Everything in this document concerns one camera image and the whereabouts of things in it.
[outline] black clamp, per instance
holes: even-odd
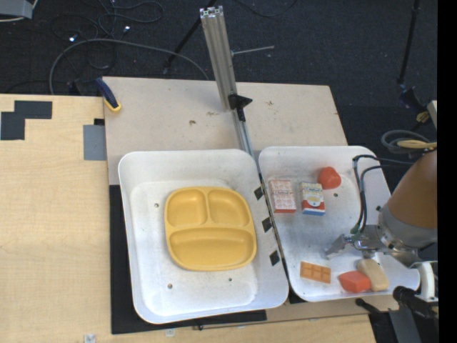
[[[228,96],[228,103],[230,104],[230,109],[236,109],[238,114],[238,119],[240,121],[246,122],[246,117],[244,116],[243,108],[250,104],[252,99],[246,98],[238,94],[230,94]]]

